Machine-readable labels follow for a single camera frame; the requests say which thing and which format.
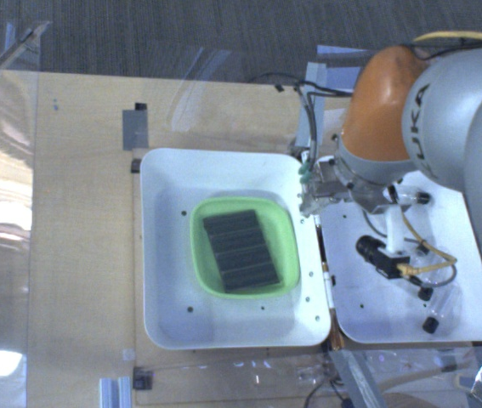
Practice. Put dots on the green square bowl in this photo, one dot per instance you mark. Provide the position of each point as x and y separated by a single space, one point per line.
285 245

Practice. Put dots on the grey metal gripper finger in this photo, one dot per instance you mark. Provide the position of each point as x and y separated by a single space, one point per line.
308 207

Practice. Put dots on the white plastic tray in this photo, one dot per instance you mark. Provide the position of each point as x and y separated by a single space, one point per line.
368 313
172 245

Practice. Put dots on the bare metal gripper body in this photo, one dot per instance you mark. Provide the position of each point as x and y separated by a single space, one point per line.
334 185

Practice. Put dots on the black ribbed rectangular block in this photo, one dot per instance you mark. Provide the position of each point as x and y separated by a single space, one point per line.
242 251

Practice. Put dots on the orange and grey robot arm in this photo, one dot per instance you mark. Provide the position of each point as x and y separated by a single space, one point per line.
444 113

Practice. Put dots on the clear plastic bottle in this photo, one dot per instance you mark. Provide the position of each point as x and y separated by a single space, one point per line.
444 308
417 196
434 270

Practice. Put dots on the black cylinder on white bracket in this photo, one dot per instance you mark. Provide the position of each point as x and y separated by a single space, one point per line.
376 253

